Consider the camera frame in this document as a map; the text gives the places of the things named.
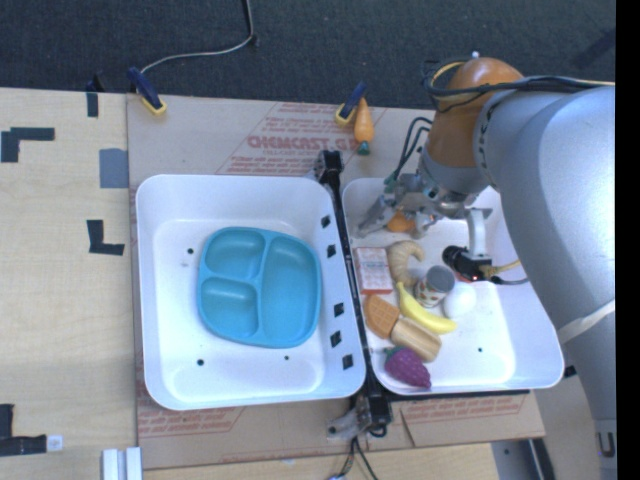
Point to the thin black rod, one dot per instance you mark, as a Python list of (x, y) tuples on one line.
[(350, 268)]

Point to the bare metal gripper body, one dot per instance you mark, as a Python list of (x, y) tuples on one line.
[(422, 199)]

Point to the blue divided plate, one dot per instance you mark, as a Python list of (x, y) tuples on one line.
[(260, 288)]

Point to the tan bread bun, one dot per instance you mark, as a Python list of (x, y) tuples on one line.
[(415, 339)]

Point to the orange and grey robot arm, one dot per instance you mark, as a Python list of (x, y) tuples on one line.
[(550, 178)]

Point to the white egg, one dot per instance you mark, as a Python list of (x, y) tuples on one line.
[(460, 300)]

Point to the tan croissant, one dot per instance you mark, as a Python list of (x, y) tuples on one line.
[(402, 255)]

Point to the black cylinder on white bracket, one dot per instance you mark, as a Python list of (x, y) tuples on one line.
[(467, 263)]

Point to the orange waffle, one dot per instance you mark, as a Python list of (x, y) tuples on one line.
[(381, 315)]

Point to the orange carrot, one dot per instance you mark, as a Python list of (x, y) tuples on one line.
[(364, 124)]

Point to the white plastic tray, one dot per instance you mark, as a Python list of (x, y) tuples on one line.
[(500, 358), (170, 368)]

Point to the purple grapes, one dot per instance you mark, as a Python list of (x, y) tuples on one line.
[(407, 368)]

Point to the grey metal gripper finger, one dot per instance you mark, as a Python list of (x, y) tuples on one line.
[(375, 219), (425, 225)]

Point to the small can with grey lid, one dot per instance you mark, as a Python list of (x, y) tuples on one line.
[(435, 285)]

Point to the yellow banana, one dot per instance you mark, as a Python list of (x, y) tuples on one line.
[(425, 318)]

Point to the brown cardboard board red print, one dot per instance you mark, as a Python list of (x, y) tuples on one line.
[(200, 138)]

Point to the orange and white carton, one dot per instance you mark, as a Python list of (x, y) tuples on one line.
[(372, 270)]

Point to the small orange fruit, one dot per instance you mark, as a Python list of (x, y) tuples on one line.
[(399, 223)]

